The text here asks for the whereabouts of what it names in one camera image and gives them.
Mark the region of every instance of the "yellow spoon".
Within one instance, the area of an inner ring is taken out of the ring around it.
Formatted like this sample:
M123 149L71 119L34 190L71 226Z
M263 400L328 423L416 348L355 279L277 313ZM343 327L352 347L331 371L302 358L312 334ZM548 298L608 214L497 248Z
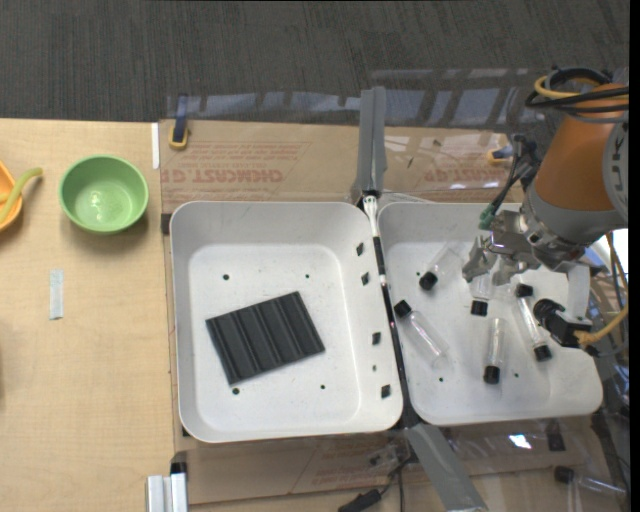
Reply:
M35 169L29 169L27 172L25 172L22 176L20 176L16 180L16 184L13 186L13 188L11 189L11 192L9 192L8 195L3 194L3 197L0 197L0 204L2 204L2 202L4 201L4 206L0 208L0 225L2 225L2 223L6 220L14 203L20 197L20 194L22 193L22 189L26 185L27 181L29 181L31 178L35 176L42 176L42 173L43 171L40 167L36 167Z

